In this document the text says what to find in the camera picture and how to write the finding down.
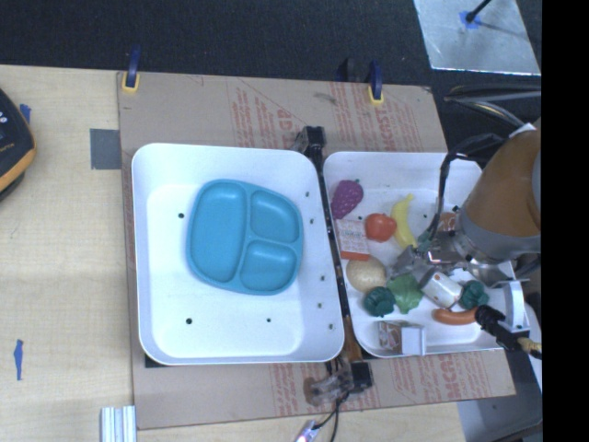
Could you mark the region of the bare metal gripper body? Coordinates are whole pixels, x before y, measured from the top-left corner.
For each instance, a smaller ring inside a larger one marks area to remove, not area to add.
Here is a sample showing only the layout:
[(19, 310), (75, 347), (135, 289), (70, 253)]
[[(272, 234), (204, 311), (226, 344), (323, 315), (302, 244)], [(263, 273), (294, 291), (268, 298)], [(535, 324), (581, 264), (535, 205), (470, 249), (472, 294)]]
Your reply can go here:
[(491, 257), (462, 231), (438, 230), (432, 238), (426, 238), (424, 234), (423, 251), (426, 261), (446, 274), (470, 273), (489, 287), (516, 278), (511, 259)]

